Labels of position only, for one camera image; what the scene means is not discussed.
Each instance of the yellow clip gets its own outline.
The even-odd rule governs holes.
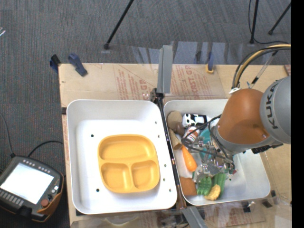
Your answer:
[[[214,70],[212,69],[211,71],[208,69],[208,64],[206,64],[206,72],[209,74],[213,74]]]

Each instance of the yellow cable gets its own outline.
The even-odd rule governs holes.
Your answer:
[[[238,81],[241,77],[242,72],[244,71],[244,69],[247,67],[247,64],[251,61],[252,58],[255,58],[257,55],[259,55],[260,53],[264,52],[267,49],[272,49],[272,48],[290,48],[291,45],[290,44],[279,44],[279,45],[273,45],[273,46],[269,46],[267,48],[265,48],[264,50],[260,50],[258,52],[256,52],[255,54],[251,55],[240,67],[240,69],[237,72],[236,78],[234,80],[234,86],[233,87],[237,87],[238,85]]]

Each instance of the black pole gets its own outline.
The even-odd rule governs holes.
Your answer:
[[[123,19],[124,19],[125,15],[127,14],[127,12],[128,12],[128,10],[129,10],[129,8],[131,7],[131,5],[132,5],[133,1],[134,1],[134,0],[130,0],[130,1],[129,1],[129,3],[128,3],[127,7],[125,8],[125,10],[124,10],[124,12],[123,12],[122,16],[120,17],[120,19],[119,19],[118,23],[116,24],[116,26],[115,26],[115,28],[114,28],[114,30],[113,30],[113,32],[112,32],[112,34],[110,35],[110,37],[109,37],[108,41],[107,41],[107,42],[104,44],[104,49],[106,49],[106,50],[107,50],[107,49],[109,49],[109,44],[110,44],[110,42],[111,42],[111,40],[112,40],[113,36],[115,35],[115,33],[116,33],[117,29],[119,28],[119,26],[120,26],[121,22],[123,21]]]
[[[268,32],[269,35],[272,35],[272,32],[274,32],[274,29],[277,27],[277,25],[280,23],[281,19],[284,17],[284,15],[287,13],[287,11],[290,9],[291,7],[291,2],[290,4],[287,6],[287,8],[285,9],[285,11],[282,13],[281,17],[279,17],[279,19],[277,20],[277,22],[275,23],[275,25],[272,27],[272,29]]]
[[[256,21],[257,21],[257,8],[258,8],[258,0],[256,0],[255,13],[254,13],[254,17],[253,17],[251,39],[250,39],[251,44],[253,44],[255,42],[254,37],[255,37]]]

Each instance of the gray floor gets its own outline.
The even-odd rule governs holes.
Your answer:
[[[105,50],[129,1],[0,0],[0,27],[6,31],[0,36],[0,113],[16,155],[27,155],[43,141],[63,141],[58,74],[49,66],[54,54],[62,63],[68,63],[72,52],[84,63],[158,63],[159,49],[173,45],[176,64],[192,63],[200,50],[202,63],[212,51],[215,64],[239,64],[255,50],[291,42],[291,9],[273,35],[268,34],[291,0],[259,0],[254,43],[249,42],[249,24],[256,0],[134,0]],[[181,48],[190,48],[191,53]],[[291,64],[290,50],[280,51],[271,64]],[[9,155],[1,122],[1,169],[9,163]],[[59,143],[45,144],[32,157],[65,173]],[[1,228],[67,228],[68,224],[65,192],[44,224],[0,209]]]

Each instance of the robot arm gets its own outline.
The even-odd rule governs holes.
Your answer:
[[[264,93],[255,89],[235,91],[214,133],[230,155],[291,143],[290,76],[275,81]]]

